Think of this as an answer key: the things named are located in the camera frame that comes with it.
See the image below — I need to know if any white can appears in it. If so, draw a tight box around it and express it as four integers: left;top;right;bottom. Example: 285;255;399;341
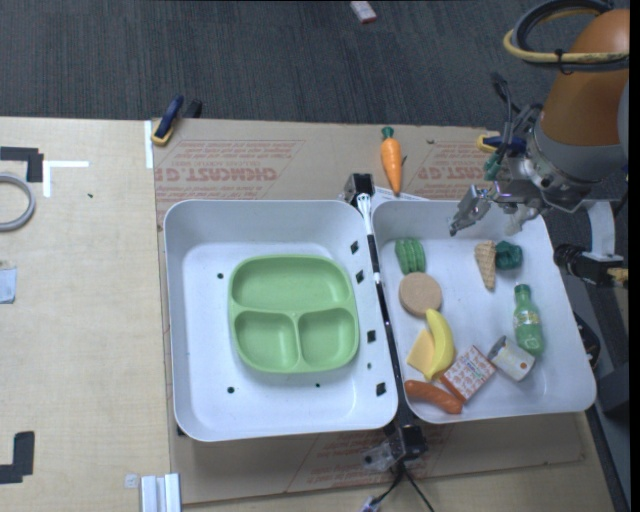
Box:
486;335;537;383

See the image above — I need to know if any orange carrot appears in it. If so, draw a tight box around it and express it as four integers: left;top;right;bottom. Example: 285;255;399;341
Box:
379;125;406;198

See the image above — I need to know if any orange and white carton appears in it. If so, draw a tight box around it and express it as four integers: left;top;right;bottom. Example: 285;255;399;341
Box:
439;344;498;405

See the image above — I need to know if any orange sausage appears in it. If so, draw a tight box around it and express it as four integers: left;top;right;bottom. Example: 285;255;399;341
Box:
403;379;465;416

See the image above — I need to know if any dark green broccoli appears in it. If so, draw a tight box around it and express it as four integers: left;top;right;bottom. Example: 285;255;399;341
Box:
494;240;525;272

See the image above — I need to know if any yellow cheese wedge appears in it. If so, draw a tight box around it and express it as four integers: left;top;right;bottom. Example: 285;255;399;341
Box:
405;327;437;374

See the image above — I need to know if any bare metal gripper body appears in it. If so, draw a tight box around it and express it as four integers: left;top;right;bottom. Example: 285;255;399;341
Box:
491;144;593;214

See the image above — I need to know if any yellow banana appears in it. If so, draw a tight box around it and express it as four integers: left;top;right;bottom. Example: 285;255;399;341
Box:
423;307;457;382

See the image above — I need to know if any small red and white box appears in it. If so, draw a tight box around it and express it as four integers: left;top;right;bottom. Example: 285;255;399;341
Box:
349;0;379;25

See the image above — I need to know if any brown cardboard board red print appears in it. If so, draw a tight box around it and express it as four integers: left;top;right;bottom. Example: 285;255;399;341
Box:
151;117;587;506

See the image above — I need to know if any tan ice cream cone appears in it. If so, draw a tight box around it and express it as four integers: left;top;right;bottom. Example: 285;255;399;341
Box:
473;239;498;292

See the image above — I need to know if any round tan biscuit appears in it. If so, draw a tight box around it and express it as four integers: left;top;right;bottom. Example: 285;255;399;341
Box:
397;271;445;318

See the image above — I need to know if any thin black and white rod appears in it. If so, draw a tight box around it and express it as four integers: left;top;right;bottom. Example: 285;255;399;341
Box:
356;194;407;432

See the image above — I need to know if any green divided plate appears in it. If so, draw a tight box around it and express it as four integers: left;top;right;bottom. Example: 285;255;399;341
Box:
227;253;362;375

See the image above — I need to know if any green ribbed toy vegetable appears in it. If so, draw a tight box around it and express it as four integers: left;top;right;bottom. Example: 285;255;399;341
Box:
393;237;428;276

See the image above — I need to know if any white plastic tray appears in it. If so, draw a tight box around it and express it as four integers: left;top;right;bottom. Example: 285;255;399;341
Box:
370;199;599;426
162;198;400;444

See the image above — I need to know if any black cylinder on white bracket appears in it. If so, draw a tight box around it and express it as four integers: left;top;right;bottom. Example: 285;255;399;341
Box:
552;199;626;288

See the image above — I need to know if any green bottle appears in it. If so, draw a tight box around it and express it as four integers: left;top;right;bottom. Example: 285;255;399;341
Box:
512;283;547;358

